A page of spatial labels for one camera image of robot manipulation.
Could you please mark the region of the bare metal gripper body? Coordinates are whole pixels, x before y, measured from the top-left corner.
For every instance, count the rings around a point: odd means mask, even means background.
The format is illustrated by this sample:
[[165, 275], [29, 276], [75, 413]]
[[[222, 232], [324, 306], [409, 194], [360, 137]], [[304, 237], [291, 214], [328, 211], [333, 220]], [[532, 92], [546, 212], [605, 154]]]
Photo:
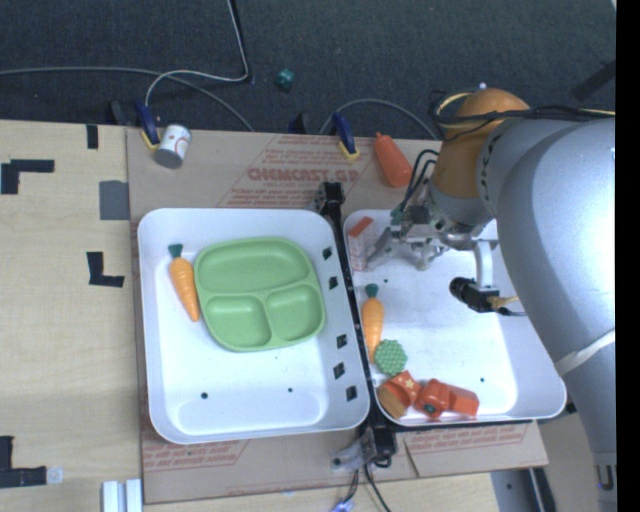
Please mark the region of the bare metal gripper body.
[[390, 214], [402, 242], [428, 242], [455, 250], [470, 250], [494, 219], [481, 203], [421, 203], [396, 207]]

